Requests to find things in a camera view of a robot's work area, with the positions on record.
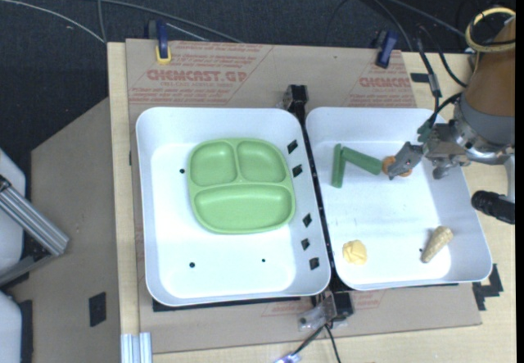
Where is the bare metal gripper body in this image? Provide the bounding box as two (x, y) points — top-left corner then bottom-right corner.
(422, 119), (515, 169)

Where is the orange biscuit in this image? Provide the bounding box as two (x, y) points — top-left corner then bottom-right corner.
(380, 155), (413, 179)

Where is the green stick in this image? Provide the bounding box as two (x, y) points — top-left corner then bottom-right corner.
(341, 147), (384, 177)
(330, 143), (347, 190)

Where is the white plastic tray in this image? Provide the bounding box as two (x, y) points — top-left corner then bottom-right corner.
(305, 106), (494, 292)
(134, 106), (332, 307)

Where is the beige toy corn cob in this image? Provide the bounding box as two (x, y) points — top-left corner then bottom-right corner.
(420, 225), (454, 264)

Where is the yellow lumpy toy food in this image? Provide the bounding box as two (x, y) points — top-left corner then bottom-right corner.
(341, 239), (368, 265)

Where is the green divided plate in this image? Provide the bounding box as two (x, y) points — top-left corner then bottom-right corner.
(187, 138), (296, 236)

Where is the brown cardboard board red print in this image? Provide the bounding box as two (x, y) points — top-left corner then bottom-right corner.
(124, 38), (483, 354)

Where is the black cylinder on white bracket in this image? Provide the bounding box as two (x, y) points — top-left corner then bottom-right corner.
(470, 152), (516, 225)

